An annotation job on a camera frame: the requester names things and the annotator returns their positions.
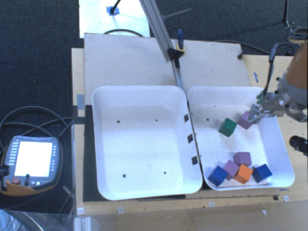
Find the blue tape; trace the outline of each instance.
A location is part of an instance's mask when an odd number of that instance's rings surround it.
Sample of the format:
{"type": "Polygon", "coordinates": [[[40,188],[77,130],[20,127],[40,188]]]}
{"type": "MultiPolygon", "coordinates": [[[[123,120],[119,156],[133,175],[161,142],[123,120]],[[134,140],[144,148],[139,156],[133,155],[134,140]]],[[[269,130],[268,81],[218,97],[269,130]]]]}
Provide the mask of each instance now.
{"type": "Polygon", "coordinates": [[[256,82],[259,83],[258,78],[257,78],[258,75],[255,72],[254,72],[254,75],[255,75],[256,82]]]}
{"type": "Polygon", "coordinates": [[[113,6],[109,6],[107,7],[107,13],[111,16],[116,16],[117,14],[120,14],[120,10],[119,8],[115,8],[115,12],[114,13],[110,13],[110,10],[113,8],[113,6]]]}

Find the purple cube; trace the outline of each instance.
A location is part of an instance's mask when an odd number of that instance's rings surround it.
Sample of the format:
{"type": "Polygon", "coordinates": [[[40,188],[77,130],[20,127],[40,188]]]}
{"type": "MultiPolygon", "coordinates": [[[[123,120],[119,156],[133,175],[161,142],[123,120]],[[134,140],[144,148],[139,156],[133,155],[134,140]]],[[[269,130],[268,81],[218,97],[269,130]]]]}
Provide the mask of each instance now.
{"type": "Polygon", "coordinates": [[[236,165],[244,164],[247,167],[251,165],[251,158],[249,152],[238,152],[233,156],[234,163],[236,165]]]}
{"type": "Polygon", "coordinates": [[[240,169],[234,162],[229,160],[225,167],[223,168],[225,171],[227,171],[228,175],[226,177],[227,180],[231,180],[237,173],[237,171],[240,169]]]}
{"type": "Polygon", "coordinates": [[[241,118],[239,119],[239,121],[237,122],[238,125],[240,125],[241,127],[243,127],[244,129],[249,129],[250,126],[252,125],[252,123],[248,122],[248,118],[249,118],[249,111],[246,111],[241,118]]]}

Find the block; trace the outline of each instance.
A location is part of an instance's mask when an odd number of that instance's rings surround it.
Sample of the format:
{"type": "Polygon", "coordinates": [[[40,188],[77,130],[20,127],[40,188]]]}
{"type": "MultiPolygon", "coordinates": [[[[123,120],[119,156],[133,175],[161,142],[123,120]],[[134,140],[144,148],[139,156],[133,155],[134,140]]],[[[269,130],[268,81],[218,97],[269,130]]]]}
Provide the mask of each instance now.
{"type": "Polygon", "coordinates": [[[252,125],[252,123],[248,122],[249,114],[249,111],[246,111],[237,122],[239,126],[246,130],[249,129],[252,125]]]}
{"type": "Polygon", "coordinates": [[[273,175],[266,164],[256,167],[252,173],[257,183],[273,175]]]}
{"type": "Polygon", "coordinates": [[[234,132],[235,127],[236,123],[229,118],[226,118],[221,124],[219,132],[227,137],[230,137],[230,135],[234,132]]]}
{"type": "Polygon", "coordinates": [[[251,158],[249,152],[238,152],[233,156],[233,161],[236,165],[244,164],[247,167],[251,165],[251,158]]]}
{"type": "Polygon", "coordinates": [[[210,182],[212,182],[215,186],[219,186],[227,177],[227,171],[223,168],[217,166],[213,173],[207,178],[210,182]]]}
{"type": "Polygon", "coordinates": [[[241,184],[245,184],[250,180],[253,170],[248,168],[246,165],[241,164],[240,169],[237,174],[233,177],[233,179],[237,180],[241,184]]]}
{"type": "Polygon", "coordinates": [[[225,171],[227,171],[228,175],[226,177],[227,180],[231,180],[237,173],[237,171],[240,169],[234,162],[229,160],[225,167],[223,168],[225,171]]]}

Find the black carpet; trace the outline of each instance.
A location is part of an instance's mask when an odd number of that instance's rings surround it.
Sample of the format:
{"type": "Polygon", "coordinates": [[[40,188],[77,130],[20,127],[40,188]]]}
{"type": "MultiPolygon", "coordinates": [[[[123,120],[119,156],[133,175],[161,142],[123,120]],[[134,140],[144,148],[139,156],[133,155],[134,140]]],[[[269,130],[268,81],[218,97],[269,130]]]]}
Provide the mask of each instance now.
{"type": "MultiPolygon", "coordinates": [[[[181,28],[186,39],[235,40],[266,51],[287,39],[283,33],[285,24],[281,22],[285,0],[156,1],[163,15],[192,8],[165,20],[172,38],[181,28]]],[[[10,111],[27,105],[49,108],[62,117],[72,116],[71,48],[83,47],[78,13],[78,0],[0,0],[0,120],[10,111]]],[[[308,0],[290,0],[290,23],[307,26],[307,16],[308,0]]],[[[261,54],[243,48],[245,54],[261,54]]],[[[29,112],[16,120],[40,124],[49,118],[29,112]]],[[[57,135],[63,127],[50,129],[57,135]]],[[[3,128],[3,144],[21,130],[3,128]]],[[[0,208],[49,213],[69,210],[72,202],[65,202],[68,194],[62,187],[72,190],[70,134],[66,132],[61,141],[64,168],[55,190],[36,196],[37,199],[0,195],[0,208]]]]}

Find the table surface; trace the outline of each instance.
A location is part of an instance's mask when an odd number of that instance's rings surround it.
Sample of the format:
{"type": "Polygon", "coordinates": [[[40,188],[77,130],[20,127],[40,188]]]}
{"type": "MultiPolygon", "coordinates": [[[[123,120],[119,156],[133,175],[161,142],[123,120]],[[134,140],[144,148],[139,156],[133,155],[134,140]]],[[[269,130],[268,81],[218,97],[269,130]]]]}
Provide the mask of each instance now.
{"type": "MultiPolygon", "coordinates": [[[[277,88],[276,77],[281,77],[286,71],[292,57],[276,56],[275,68],[269,90],[277,88]]],[[[268,72],[268,56],[243,55],[251,86],[264,87],[268,72]]],[[[77,94],[85,93],[85,64],[84,49],[72,49],[72,75],[73,75],[73,105],[77,105],[77,94]]],[[[84,116],[84,110],[78,110],[78,116],[84,116]]],[[[289,145],[289,139],[293,135],[307,138],[307,124],[300,124],[288,116],[278,118],[285,145],[289,153],[295,172],[295,182],[287,189],[251,189],[241,191],[199,191],[188,194],[185,199],[176,200],[126,200],[106,202],[83,202],[83,156],[84,156],[84,125],[74,125],[73,162],[76,181],[76,211],[77,215],[105,215],[116,214],[118,207],[123,207],[125,213],[143,213],[152,211],[186,210],[193,208],[206,208],[231,205],[258,205],[275,203],[273,196],[278,196],[278,202],[283,202],[283,196],[287,195],[290,201],[308,200],[308,172],[307,157],[294,151],[289,145]]]]}

